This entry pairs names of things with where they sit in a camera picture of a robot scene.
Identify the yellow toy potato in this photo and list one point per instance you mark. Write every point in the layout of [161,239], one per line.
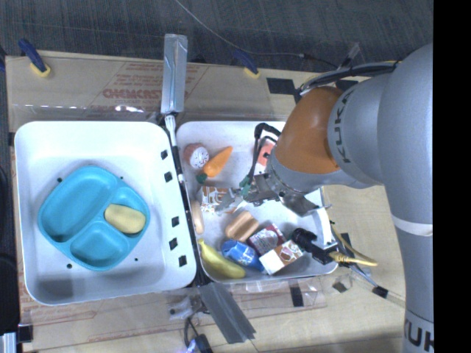
[125,218]

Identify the black cylinder on white bracket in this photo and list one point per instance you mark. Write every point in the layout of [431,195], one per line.
[308,242]

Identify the white and brown carton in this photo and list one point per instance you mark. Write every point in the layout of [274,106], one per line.
[281,257]

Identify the pink and white toy cupcake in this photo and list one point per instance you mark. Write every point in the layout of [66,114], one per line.
[197,155]

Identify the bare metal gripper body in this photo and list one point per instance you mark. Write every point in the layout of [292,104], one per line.
[270,189]

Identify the white and orange carton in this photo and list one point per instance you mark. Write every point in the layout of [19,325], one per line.
[211,196]

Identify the orange toy carrot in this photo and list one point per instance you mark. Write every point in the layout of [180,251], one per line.
[217,164]

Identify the orange and white packet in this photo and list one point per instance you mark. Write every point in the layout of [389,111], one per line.
[265,154]

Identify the yellow banana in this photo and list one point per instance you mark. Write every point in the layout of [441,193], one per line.
[219,262]

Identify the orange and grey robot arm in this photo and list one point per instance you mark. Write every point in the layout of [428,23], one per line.
[382,131]

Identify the red and white packet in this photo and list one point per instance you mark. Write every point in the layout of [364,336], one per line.
[265,239]

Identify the white plastic tray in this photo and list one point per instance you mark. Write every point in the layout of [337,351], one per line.
[235,134]
[110,142]

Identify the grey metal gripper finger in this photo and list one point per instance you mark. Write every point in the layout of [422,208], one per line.
[225,201]
[241,203]

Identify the beige toy sausage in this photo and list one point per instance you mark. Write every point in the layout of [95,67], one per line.
[198,217]

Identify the brown cardboard board red print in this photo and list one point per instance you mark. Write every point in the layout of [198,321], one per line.
[110,83]

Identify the blue packet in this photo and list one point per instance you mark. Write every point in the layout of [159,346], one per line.
[241,254]

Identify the blue divided plate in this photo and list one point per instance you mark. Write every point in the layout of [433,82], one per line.
[73,204]

